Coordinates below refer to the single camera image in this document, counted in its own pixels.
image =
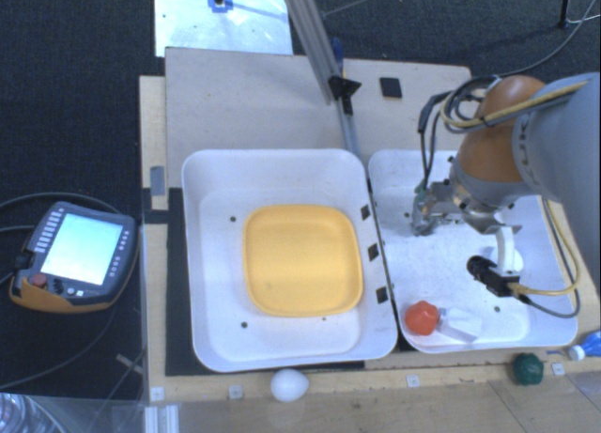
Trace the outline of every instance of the dark green ball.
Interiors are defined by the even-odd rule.
[[[517,382],[523,385],[540,384],[545,366],[532,353],[518,354],[512,364]]]

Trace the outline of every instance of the yellow plate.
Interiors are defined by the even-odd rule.
[[[338,209],[256,209],[244,225],[243,249],[249,296],[270,315],[334,315],[354,307],[362,296],[357,237]]]

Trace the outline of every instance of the blue clip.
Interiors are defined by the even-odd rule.
[[[215,4],[215,0],[207,0],[207,2],[210,9],[218,14],[226,13],[228,10],[234,8],[234,2],[232,0],[223,0],[223,4]]]

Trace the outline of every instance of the blue bottle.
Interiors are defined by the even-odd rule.
[[[592,332],[584,343],[572,346],[567,353],[575,362],[583,360],[585,356],[601,356],[601,331]]]

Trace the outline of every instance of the red object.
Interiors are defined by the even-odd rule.
[[[412,332],[428,336],[436,328],[439,318],[439,309],[434,304],[420,301],[407,309],[405,324]]]
[[[37,272],[29,279],[29,282],[33,286],[46,287],[48,284],[48,276],[46,276],[43,272]]]

